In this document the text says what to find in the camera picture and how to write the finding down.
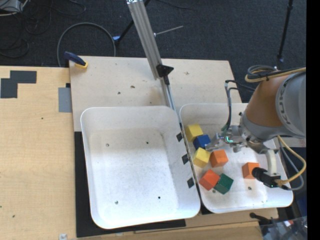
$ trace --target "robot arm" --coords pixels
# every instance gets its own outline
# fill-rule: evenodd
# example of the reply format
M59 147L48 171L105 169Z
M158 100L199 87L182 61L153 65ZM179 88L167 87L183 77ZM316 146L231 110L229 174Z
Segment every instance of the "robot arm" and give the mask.
M270 188L281 187L283 181L277 173L275 150L267 143L279 136L306 138L306 68L265 76L261 76L263 67L257 71L260 83L241 114L239 125L231 125L225 133L216 134L213 146L218 148L228 143L234 152L250 147L258 154L265 154L268 170L257 167L252 175Z

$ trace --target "blue block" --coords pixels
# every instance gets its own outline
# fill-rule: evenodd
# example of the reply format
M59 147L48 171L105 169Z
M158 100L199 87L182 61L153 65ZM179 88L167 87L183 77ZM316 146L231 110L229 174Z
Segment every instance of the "blue block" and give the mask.
M197 150L198 148L205 149L206 145L208 145L210 143L211 143L211 140L207 134L197 136L193 141L193 145L195 147L195 150Z

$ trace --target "orange block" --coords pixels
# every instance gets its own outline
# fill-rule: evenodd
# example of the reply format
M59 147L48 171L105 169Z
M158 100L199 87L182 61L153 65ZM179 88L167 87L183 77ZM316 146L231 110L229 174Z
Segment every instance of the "orange block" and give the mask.
M210 155L210 163L212 167L224 166L229 161L226 152L223 149L214 150Z
M199 180L199 184L201 184L206 190L210 190L218 183L219 179L220 176L213 170L209 169Z
M245 179L255 179L252 175L252 170L256 167L260 167L258 162L247 162L242 166L242 175Z

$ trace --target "white plastic tray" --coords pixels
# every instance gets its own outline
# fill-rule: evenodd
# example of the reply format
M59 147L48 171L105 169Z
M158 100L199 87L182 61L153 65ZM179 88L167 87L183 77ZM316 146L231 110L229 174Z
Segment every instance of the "white plastic tray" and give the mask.
M81 115L91 216L101 228L190 218L200 197L177 114L167 106L91 107Z
M239 112L243 112L246 103L232 104L231 124L238 125L240 122ZM186 104L181 107L179 116L183 128L192 124L199 124L203 133L208 134L212 139L215 133L220 133L221 128L227 122L229 110L227 104ZM187 144L191 157L195 153L192 142ZM197 181L201 179L208 169L212 169L218 175L226 174L233 179L230 190L221 194L218 191L206 190L199 184L199 190L203 205L213 213L227 213L241 210L259 208L287 207L293 201L292 191L281 188L269 188L256 179L244 179L242 166L247 162L259 163L261 168L268 169L268 163L264 154L257 154L249 147L243 147L241 151L234 153L232 148L225 144L224 149L229 161L221 167L212 168L210 162L206 167L200 168L194 165ZM277 172L281 179L286 180L287 176L279 155L276 155Z

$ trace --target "yellow cable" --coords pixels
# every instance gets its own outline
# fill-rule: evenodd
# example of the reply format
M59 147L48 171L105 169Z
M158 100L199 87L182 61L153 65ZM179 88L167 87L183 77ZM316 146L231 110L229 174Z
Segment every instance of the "yellow cable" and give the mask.
M270 78L278 78L278 77L282 77L282 76L288 76L288 75L291 75L291 74L294 74L294 73L304 72L304 71L306 71L306 67L301 67L301 68L298 68L298 69L293 69L293 70L282 72L282 73L281 73L281 71L279 71L279 73L277 73L277 74L268 75L268 76L264 76L264 77L257 78L257 79L248 79L248 75L245 75L244 79L248 83L255 83L255 82L261 82L261 81L264 81L264 80L267 80L267 79L270 79Z
M274 180L277 183L278 187L281 187L283 184L286 184L288 182L292 182L293 180L298 178L306 170L307 163L300 155L298 155L295 151L293 151L279 135L277 136L277 138L286 147L287 150L289 150L292 154L294 154L303 163L302 169L297 174L293 175L292 177L290 177L286 180L282 180L282 179L275 179Z

